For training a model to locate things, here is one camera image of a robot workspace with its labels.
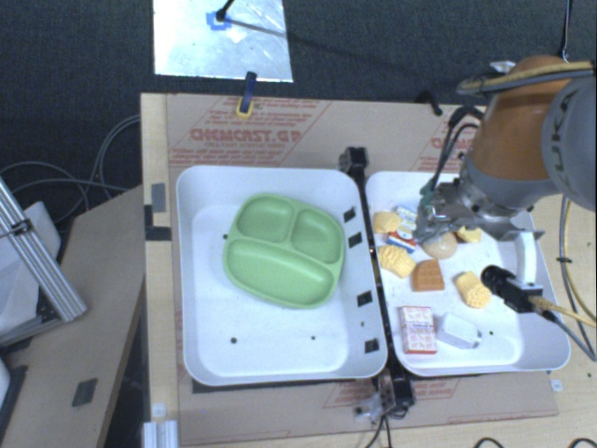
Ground small yellow toy food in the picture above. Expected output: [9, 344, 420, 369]
[455, 225, 483, 245]

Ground green divided plate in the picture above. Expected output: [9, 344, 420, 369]
[222, 192, 348, 311]

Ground beige toy bread roll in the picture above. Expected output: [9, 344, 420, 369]
[422, 231, 459, 260]

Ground white plastic tray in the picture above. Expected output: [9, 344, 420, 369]
[175, 164, 390, 387]
[365, 170, 572, 378]

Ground thin black rod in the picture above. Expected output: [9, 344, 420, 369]
[352, 165, 400, 385]

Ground orange toy waffle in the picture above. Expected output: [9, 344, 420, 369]
[410, 259, 446, 294]

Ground yellow toy fries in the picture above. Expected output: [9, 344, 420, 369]
[371, 210, 403, 235]

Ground red white blue packet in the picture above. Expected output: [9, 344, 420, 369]
[385, 221, 419, 255]

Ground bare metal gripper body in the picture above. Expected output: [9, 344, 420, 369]
[418, 179, 545, 243]

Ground black cylinder on white bracket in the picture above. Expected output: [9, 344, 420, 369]
[479, 231, 546, 315]

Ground brown cardboard board red print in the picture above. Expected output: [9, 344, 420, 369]
[165, 93, 560, 448]

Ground red and white carton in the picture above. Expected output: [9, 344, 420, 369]
[397, 305, 439, 356]

